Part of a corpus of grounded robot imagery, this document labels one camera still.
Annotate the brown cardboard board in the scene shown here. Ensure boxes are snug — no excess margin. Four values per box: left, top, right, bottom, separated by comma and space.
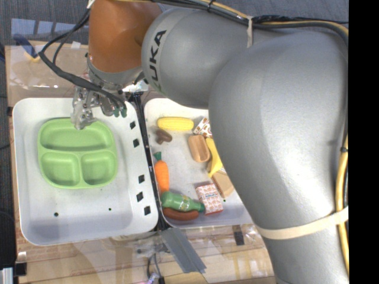
4, 40, 278, 284

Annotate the green divided plate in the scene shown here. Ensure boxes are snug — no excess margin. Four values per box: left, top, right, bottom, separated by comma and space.
37, 117, 119, 189

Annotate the orange and white carton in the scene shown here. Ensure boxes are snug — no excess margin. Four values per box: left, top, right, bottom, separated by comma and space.
192, 117, 213, 139
195, 183, 224, 216

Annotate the tan hot dog bun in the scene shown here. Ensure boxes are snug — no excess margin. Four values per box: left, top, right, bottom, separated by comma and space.
187, 134, 211, 163

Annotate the green bottle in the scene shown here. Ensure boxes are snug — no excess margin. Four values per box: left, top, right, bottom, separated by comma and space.
160, 191, 206, 214

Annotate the orange carrot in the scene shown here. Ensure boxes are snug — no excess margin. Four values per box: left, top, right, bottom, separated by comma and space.
153, 151, 171, 195

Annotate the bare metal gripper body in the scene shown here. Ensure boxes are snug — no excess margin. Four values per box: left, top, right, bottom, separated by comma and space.
72, 80, 127, 115

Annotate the white plastic tray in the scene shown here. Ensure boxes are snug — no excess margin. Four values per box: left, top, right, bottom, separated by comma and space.
143, 98, 255, 229
12, 97, 159, 246

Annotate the red sausage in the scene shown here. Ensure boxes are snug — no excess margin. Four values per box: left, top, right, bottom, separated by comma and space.
162, 207, 200, 222

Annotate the brown toy mushroom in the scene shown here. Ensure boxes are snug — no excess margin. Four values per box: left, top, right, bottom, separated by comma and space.
155, 128, 174, 146

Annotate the yellow banana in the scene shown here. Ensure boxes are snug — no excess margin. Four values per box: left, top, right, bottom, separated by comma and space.
205, 137, 224, 179

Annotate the yellow corn cob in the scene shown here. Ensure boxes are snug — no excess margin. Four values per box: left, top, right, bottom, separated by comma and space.
156, 116, 195, 133

